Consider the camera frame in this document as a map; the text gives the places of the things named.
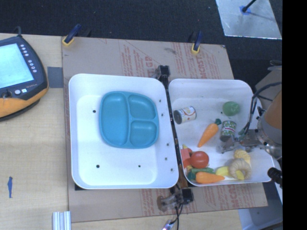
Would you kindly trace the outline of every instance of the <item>screen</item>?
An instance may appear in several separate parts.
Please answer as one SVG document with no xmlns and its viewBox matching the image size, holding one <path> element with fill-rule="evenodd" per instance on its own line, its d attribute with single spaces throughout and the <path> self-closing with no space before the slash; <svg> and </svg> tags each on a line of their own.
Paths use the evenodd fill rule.
<svg viewBox="0 0 307 230">
<path fill-rule="evenodd" d="M 17 44 L 0 47 L 0 89 L 34 80 Z"/>
</svg>

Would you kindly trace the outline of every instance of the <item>white tray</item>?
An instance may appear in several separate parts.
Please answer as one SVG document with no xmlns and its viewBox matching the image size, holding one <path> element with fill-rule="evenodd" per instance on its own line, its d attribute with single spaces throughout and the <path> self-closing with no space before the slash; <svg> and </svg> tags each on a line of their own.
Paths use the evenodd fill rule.
<svg viewBox="0 0 307 230">
<path fill-rule="evenodd" d="M 99 131 L 99 105 L 111 91 L 146 95 L 156 104 L 159 137 L 144 149 L 107 145 Z M 178 181 L 177 157 L 163 84 L 152 78 L 77 74 L 69 82 L 71 168 L 84 189 L 170 188 Z"/>
<path fill-rule="evenodd" d="M 169 84 L 169 94 L 172 109 L 177 110 L 186 106 L 193 106 L 196 110 L 196 119 L 182 123 L 175 123 L 177 138 L 180 148 L 185 144 L 193 151 L 202 150 L 209 155 L 209 167 L 216 169 L 224 166 L 230 159 L 233 159 L 234 151 L 221 153 L 218 146 L 221 145 L 219 133 L 216 134 L 201 148 L 197 147 L 202 133 L 210 123 L 220 118 L 221 121 L 232 120 L 237 123 L 236 135 L 248 121 L 251 97 L 251 88 L 240 80 L 206 80 L 206 79 L 175 79 Z M 235 101 L 240 105 L 241 111 L 232 117 L 223 114 L 222 106 L 227 101 Z M 257 110 L 255 111 L 251 129 L 257 127 Z M 223 185 L 223 184 L 242 184 L 268 182 L 270 177 L 267 175 L 268 169 L 274 166 L 272 157 L 259 148 L 251 153 L 252 175 L 248 180 L 236 180 L 226 177 L 225 180 L 213 184 L 198 184 L 189 181 L 195 186 Z"/>
</svg>

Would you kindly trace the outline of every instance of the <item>black floor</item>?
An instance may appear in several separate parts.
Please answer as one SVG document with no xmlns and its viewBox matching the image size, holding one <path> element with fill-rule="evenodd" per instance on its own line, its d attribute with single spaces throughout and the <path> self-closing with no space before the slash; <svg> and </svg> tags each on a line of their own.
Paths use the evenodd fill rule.
<svg viewBox="0 0 307 230">
<path fill-rule="evenodd" d="M 269 0 L 282 35 L 283 0 Z M 235 79 L 251 88 L 282 60 L 282 40 L 224 35 L 215 0 L 0 0 L 0 33 L 67 35 L 76 25 L 91 37 L 225 45 Z"/>
</svg>

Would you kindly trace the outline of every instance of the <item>can label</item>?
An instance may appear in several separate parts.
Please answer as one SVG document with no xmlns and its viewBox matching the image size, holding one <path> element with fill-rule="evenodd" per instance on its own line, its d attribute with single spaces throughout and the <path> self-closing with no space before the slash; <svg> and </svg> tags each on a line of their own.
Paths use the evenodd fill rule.
<svg viewBox="0 0 307 230">
<path fill-rule="evenodd" d="M 196 111 L 193 106 L 187 106 L 174 111 L 174 120 L 177 124 L 194 120 L 196 118 Z"/>
<path fill-rule="evenodd" d="M 236 123 L 234 121 L 224 121 L 222 123 L 220 140 L 226 142 L 230 137 L 236 133 Z"/>
</svg>

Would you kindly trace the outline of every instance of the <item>green ball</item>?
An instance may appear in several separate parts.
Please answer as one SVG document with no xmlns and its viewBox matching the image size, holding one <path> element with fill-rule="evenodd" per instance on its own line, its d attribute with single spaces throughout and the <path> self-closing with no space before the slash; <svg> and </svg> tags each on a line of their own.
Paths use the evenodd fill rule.
<svg viewBox="0 0 307 230">
<path fill-rule="evenodd" d="M 226 102 L 223 105 L 223 113 L 226 116 L 234 116 L 240 112 L 240 106 L 236 102 Z"/>
</svg>

